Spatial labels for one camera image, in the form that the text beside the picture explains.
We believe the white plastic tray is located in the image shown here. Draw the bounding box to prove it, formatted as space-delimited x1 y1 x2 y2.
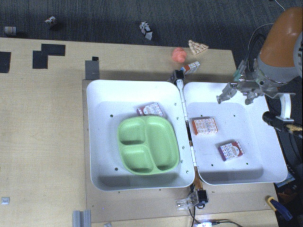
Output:
183 81 289 186
86 79 196 192

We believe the small red and white carton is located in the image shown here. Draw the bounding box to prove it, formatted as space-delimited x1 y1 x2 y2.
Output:
181 61 201 75

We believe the green divided plate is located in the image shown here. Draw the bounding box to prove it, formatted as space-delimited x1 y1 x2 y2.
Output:
117 116 180 175

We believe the purple and red patterned carton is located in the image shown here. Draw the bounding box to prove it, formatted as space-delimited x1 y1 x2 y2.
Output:
218 140 245 162

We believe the thin black and white rod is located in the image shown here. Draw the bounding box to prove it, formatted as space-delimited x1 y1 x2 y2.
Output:
176 79 197 175

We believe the dark red patterned carton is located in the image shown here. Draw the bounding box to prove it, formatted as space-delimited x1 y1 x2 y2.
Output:
136 102 166 118

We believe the toy pizza slice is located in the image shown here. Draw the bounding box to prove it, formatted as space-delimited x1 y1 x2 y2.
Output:
187 39 210 55

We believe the orange patterned carton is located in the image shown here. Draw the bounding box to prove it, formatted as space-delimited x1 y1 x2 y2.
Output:
191 117 219 136

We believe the black cylinder on white bracket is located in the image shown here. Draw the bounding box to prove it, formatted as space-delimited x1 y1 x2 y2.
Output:
262 92 296 132

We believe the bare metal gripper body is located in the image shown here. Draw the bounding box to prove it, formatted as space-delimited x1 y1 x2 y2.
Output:
236 67 283 96

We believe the pink toy shrimp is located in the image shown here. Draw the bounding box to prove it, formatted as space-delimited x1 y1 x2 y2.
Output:
171 47 187 64

